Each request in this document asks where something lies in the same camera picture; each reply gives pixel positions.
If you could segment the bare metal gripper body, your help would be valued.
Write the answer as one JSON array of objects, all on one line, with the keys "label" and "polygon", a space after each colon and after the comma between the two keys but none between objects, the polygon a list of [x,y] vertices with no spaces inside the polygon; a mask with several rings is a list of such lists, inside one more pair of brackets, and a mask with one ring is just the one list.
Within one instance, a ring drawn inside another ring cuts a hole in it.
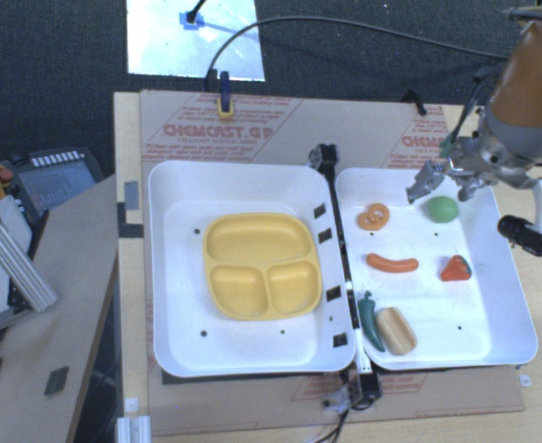
[{"label": "bare metal gripper body", "polygon": [[535,162],[506,148],[494,136],[458,137],[440,144],[440,157],[446,159],[447,174],[458,186],[483,187],[502,182],[511,187],[532,187],[536,179],[528,175]]}]

